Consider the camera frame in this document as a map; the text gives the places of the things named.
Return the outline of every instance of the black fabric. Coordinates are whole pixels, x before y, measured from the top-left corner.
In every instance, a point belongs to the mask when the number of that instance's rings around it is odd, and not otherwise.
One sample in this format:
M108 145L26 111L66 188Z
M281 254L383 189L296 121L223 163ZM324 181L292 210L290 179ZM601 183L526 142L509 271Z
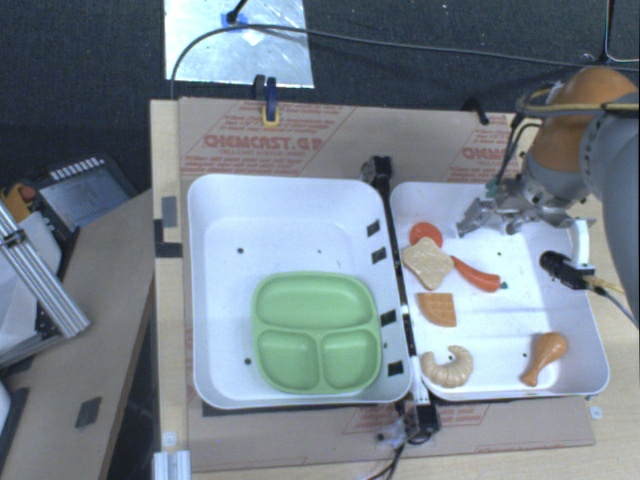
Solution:
M303 0L307 26L387 41L582 62L602 50L606 0ZM638 55L638 0L616 0L611 52ZM0 185L28 169L104 151L150 185L148 104L168 97L163 0L0 0ZM281 99L487 111L573 69L310 41L314 90ZM636 83L637 73L630 78ZM249 87L178 95L249 97Z

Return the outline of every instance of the binder clip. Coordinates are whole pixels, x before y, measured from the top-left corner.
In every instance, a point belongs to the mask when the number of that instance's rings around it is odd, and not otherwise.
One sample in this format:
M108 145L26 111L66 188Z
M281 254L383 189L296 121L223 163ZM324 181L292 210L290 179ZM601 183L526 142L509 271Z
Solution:
M253 80L251 97L254 100L260 99L265 102L262 107L262 123L266 128L275 128L280 124L280 112L277 107L276 79L264 75L257 75Z

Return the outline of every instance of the white tray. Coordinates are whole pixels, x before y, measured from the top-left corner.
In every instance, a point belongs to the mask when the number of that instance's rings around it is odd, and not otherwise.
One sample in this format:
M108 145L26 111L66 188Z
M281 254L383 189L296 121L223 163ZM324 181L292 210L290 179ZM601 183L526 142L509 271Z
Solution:
M212 174L191 186L188 214L194 381L207 403L224 409L385 403L406 394L407 346L384 207L375 190L355 180ZM376 223L379 230L371 233ZM372 254L381 250L386 257L373 263ZM393 314L395 322L381 326L380 374L364 390L296 395L260 376L251 297L265 277L292 271L353 275L367 285L380 315Z
M400 250L409 246L411 227L427 221L442 232L443 251L499 274L508 284L507 289L486 293L452 271L437 292L453 293L458 325L444 328L422 316L416 293L426 290L403 269L418 353L433 351L436 362L443 364L449 360L447 347L460 345L474 360L473 374L462 387L442 388L424 376L423 381L434 394L453 401L598 393L607 385L609 366L587 295L552 281L538 266L547 250L571 256L568 232L531 223L508 236L496 218L458 238L456 222L471 201L483 195L482 185L443 183L403 183L391 195ZM532 359L534 335L548 331L562 333L568 350L541 371L538 386L531 388L519 377Z

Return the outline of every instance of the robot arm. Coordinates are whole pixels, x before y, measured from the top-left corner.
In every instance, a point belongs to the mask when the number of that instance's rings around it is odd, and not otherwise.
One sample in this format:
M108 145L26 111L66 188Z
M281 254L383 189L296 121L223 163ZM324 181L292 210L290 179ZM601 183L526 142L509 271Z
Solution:
M638 321L638 88L605 67L585 68L551 105L520 102L521 115L544 119L521 174L499 180L458 223L460 236L498 214L513 234L526 222L570 227L566 210L593 193L629 306Z

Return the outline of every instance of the green object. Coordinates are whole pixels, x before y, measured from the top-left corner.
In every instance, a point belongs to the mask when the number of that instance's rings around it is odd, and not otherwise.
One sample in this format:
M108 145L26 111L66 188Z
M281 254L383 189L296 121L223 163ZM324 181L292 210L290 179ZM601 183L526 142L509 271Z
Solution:
M269 276L253 294L251 323L260 373L281 391L360 391L380 371L378 313L371 292L355 277Z

